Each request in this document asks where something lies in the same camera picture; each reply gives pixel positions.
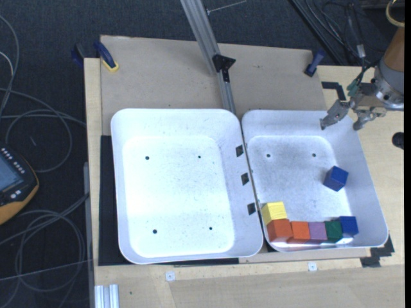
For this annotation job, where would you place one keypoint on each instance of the purple cube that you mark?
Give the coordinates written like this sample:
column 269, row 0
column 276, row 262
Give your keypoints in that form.
column 318, row 231

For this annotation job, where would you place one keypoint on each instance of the brown cardboard board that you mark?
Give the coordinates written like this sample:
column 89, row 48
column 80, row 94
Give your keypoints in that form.
column 167, row 75

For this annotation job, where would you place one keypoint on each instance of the black cylinder on white bracket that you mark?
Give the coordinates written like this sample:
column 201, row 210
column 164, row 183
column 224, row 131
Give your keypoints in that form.
column 398, row 140

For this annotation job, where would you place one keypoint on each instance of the white plastic tray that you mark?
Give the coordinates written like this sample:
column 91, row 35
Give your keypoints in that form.
column 173, row 197
column 298, row 178

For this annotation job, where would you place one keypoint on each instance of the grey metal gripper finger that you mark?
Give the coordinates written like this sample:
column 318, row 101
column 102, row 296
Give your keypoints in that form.
column 364, row 118
column 335, row 111

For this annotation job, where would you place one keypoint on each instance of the green cube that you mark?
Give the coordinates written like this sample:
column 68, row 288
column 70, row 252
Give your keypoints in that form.
column 333, row 230

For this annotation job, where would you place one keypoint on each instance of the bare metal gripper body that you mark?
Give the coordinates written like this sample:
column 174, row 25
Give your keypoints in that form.
column 369, row 99

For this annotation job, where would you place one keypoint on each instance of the blue cube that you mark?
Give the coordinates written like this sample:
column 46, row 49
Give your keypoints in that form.
column 335, row 178
column 349, row 225

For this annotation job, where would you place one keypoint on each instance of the yellow cube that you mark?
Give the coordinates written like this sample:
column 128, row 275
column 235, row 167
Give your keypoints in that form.
column 274, row 212

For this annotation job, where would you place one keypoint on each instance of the dark orange cube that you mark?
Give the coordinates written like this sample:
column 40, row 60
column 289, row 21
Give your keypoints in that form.
column 279, row 230

